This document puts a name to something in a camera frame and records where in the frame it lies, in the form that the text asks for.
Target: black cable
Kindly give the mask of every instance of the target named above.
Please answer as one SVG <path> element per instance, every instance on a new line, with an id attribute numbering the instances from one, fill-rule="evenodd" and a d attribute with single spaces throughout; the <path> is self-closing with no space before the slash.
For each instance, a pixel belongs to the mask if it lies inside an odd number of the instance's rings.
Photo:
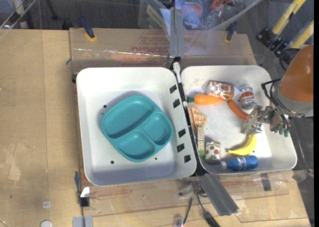
<path id="1" fill-rule="evenodd" d="M 272 102 L 274 105 L 276 105 L 276 102 L 275 102 L 275 100 L 274 100 L 274 98 L 273 98 L 273 93 L 272 93 L 272 88 L 273 88 L 273 85 L 274 85 L 274 83 L 275 82 L 277 82 L 277 81 L 280 81 L 281 79 L 275 79 L 275 80 L 272 80 L 272 81 L 268 81 L 268 82 L 265 82 L 265 83 L 262 83 L 261 84 L 261 87 L 262 87 L 262 89 L 264 90 L 264 93 L 265 93 L 265 96 L 270 100 L 270 102 Z M 266 85 L 267 84 L 272 84 L 272 87 L 271 87 L 271 90 L 270 90 L 270 95 L 268 94 L 268 91 L 267 91 L 267 88 L 266 88 Z"/>
<path id="2" fill-rule="evenodd" d="M 274 84 L 280 79 L 276 79 L 273 81 L 271 87 L 270 87 L 270 90 L 269 90 L 269 94 L 270 94 L 270 97 L 272 99 L 274 99 L 273 97 L 273 87 L 274 87 Z M 283 123 L 284 123 L 284 126 L 285 126 L 285 129 L 289 131 L 289 123 L 288 123 L 288 120 L 286 119 L 285 115 L 284 114 L 280 114 L 282 120 L 283 120 Z"/>
<path id="3" fill-rule="evenodd" d="M 191 197 L 191 198 L 189 199 L 188 209 L 187 209 L 186 216 L 185 216 L 185 218 L 184 218 L 183 224 L 185 224 L 185 222 L 186 222 L 186 220 L 187 220 L 187 217 L 188 217 L 188 214 L 189 214 L 189 211 L 190 211 L 190 208 L 191 208 L 192 203 L 193 203 L 193 197 Z"/>
<path id="4" fill-rule="evenodd" d="M 199 193 L 197 193 L 196 195 L 197 195 L 198 203 L 199 203 L 200 207 L 203 209 L 203 215 L 204 215 L 204 218 L 207 221 L 207 223 L 211 227 L 220 227 L 218 222 L 216 222 L 214 217 L 211 215 L 211 213 L 206 211 L 205 208 L 203 207 L 203 204 L 201 203 L 200 198 L 199 198 L 199 196 L 200 196 Z"/>
<path id="5" fill-rule="evenodd" d="M 279 57 L 279 64 L 280 64 L 280 66 L 282 67 L 282 69 L 283 69 L 284 71 L 287 70 L 287 69 L 284 67 L 283 60 L 282 60 L 281 57 Z"/>
<path id="6" fill-rule="evenodd" d="M 198 199 L 198 203 L 200 205 L 200 207 L 203 209 L 204 212 L 206 212 L 205 208 L 203 207 L 203 204 L 200 202 L 200 199 L 199 199 L 199 194 L 197 193 L 197 199 Z"/>

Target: yellow pole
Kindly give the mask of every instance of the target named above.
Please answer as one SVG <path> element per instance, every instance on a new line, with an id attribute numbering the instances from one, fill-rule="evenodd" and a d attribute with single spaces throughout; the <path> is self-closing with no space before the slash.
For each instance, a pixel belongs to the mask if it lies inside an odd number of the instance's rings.
<path id="1" fill-rule="evenodd" d="M 291 15 L 296 14 L 305 1 L 306 0 L 294 0 L 272 28 L 272 32 L 276 35 L 280 34 L 288 24 Z"/>
<path id="2" fill-rule="evenodd" d="M 299 49 L 300 46 L 302 44 L 304 44 L 310 38 L 311 35 L 313 35 L 313 33 L 314 33 L 314 25 L 315 25 L 315 23 L 314 23 L 314 20 L 313 20 L 307 25 L 307 27 L 305 28 L 303 33 L 300 34 L 300 36 L 298 36 L 298 38 L 295 41 L 291 42 L 291 46 L 289 48 L 297 48 L 297 49 Z"/>

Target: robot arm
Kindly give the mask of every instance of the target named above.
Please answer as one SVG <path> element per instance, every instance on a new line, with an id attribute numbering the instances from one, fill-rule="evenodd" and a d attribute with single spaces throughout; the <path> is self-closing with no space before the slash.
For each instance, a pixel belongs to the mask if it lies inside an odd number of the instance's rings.
<path id="1" fill-rule="evenodd" d="M 268 94 L 266 84 L 272 83 Z M 244 122 L 244 134 L 260 133 L 262 123 L 270 124 L 272 132 L 288 136 L 289 117 L 313 116 L 314 110 L 314 46 L 300 50 L 282 79 L 262 84 L 271 101 L 264 110 L 256 106 Z"/>

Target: white label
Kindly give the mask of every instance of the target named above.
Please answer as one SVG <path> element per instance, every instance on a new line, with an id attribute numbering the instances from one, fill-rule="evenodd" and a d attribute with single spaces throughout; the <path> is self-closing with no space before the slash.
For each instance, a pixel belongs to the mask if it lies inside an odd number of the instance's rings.
<path id="1" fill-rule="evenodd" d="M 150 5 L 148 5 L 148 7 L 146 9 L 146 13 L 150 17 L 152 17 L 157 24 L 159 24 L 162 28 L 164 28 L 164 20 L 163 20 L 163 18 Z"/>

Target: blue bottle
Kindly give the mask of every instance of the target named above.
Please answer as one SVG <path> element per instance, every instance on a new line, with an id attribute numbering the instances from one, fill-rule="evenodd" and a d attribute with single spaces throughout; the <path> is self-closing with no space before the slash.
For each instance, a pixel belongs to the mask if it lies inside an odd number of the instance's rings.
<path id="1" fill-rule="evenodd" d="M 221 161 L 220 164 L 222 169 L 240 171 L 258 167 L 258 159 L 256 156 L 237 157 L 229 162 Z"/>

